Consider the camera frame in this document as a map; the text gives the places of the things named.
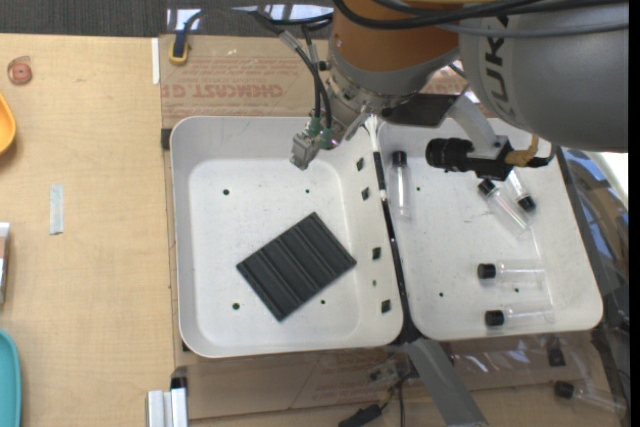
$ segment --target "wooden table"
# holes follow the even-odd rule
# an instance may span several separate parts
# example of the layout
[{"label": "wooden table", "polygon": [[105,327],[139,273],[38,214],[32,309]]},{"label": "wooden table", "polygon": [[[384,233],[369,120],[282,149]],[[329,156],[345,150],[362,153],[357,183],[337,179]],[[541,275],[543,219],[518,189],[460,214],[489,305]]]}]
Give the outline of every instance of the wooden table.
[{"label": "wooden table", "polygon": [[[32,59],[29,84],[13,85],[0,74],[18,127],[13,147],[0,156],[0,221],[11,222],[12,236],[0,328],[20,354],[22,425],[144,426],[146,393],[166,390],[176,364],[151,42],[0,35],[0,66],[21,55]],[[53,184],[64,186],[64,230],[57,235],[49,234]],[[597,354],[587,363],[590,377],[606,386]],[[618,425],[598,411],[556,404],[548,386],[474,397],[492,426]],[[356,409],[193,424],[336,425]],[[393,402],[371,425],[398,425],[397,414]],[[407,425],[425,421],[441,425],[433,403],[409,400]]]}]

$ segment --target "black vial cap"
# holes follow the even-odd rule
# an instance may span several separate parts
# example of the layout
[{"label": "black vial cap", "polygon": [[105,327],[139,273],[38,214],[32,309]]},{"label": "black vial cap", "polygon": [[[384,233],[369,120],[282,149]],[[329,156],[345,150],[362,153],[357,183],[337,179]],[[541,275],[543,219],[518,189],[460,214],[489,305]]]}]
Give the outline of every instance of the black vial cap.
[{"label": "black vial cap", "polygon": [[478,184],[478,189],[480,189],[480,192],[482,192],[482,194],[484,194],[485,196],[487,196],[495,188],[496,184],[494,184],[488,178],[485,178]]},{"label": "black vial cap", "polygon": [[407,165],[407,154],[403,151],[394,151],[393,155],[393,165],[394,166],[406,166]]},{"label": "black vial cap", "polygon": [[478,277],[480,279],[491,279],[496,277],[496,266],[492,263],[478,264]]},{"label": "black vial cap", "polygon": [[489,327],[502,326],[504,324],[504,313],[502,310],[489,310],[484,314],[484,322]]},{"label": "black vial cap", "polygon": [[518,205],[520,205],[520,208],[522,208],[522,210],[524,210],[525,212],[531,212],[532,210],[536,209],[536,203],[535,201],[533,201],[533,198],[531,196],[520,198],[518,200]]},{"label": "black vial cap", "polygon": [[563,399],[570,399],[573,397],[573,392],[575,391],[575,386],[573,384],[568,383],[567,381],[556,381],[553,384],[553,392],[557,397],[562,397]]}]

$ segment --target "small metal part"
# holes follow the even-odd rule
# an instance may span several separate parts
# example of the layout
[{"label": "small metal part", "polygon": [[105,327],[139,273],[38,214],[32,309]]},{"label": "small metal part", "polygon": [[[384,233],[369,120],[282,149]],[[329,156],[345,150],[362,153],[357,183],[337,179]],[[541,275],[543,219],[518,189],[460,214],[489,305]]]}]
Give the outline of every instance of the small metal part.
[{"label": "small metal part", "polygon": [[306,134],[296,134],[293,136],[291,163],[304,171],[309,167],[309,163],[315,158],[319,150],[320,148],[314,139],[311,139]]},{"label": "small metal part", "polygon": [[147,427],[188,427],[187,390],[153,390],[146,399]]},{"label": "small metal part", "polygon": [[7,75],[9,75],[9,80],[12,84],[22,86],[31,80],[33,74],[29,63],[31,63],[31,58],[28,55],[16,57],[9,63]]},{"label": "small metal part", "polygon": [[458,95],[417,94],[394,108],[384,109],[381,117],[389,123],[439,127]]},{"label": "small metal part", "polygon": [[9,223],[0,223],[0,304],[4,303],[7,293],[10,226]]}]

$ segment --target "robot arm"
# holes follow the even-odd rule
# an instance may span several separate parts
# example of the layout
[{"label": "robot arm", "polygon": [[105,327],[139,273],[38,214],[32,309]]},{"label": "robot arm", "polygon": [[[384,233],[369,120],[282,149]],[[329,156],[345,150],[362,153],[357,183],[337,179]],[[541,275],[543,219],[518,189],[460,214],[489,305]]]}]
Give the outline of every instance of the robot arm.
[{"label": "robot arm", "polygon": [[[334,3],[326,61],[332,144],[349,139],[370,114],[433,127],[449,114],[472,140],[469,162],[504,166],[506,178],[508,141],[463,96],[419,94],[436,70],[460,58],[471,89],[504,121],[554,144],[628,151],[628,0]],[[318,144],[320,137],[296,135],[298,167],[331,146],[326,135]]]}]

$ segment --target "wooden board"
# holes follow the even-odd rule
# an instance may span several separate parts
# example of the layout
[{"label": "wooden board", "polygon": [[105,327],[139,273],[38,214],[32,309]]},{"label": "wooden board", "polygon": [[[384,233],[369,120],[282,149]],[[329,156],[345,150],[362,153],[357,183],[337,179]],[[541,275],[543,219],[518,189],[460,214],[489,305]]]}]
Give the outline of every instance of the wooden board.
[{"label": "wooden board", "polygon": [[[15,340],[27,427],[142,426],[173,370],[160,95],[147,39],[0,36],[17,122],[0,156],[11,262],[0,327]],[[49,188],[64,231],[49,235]]]}]

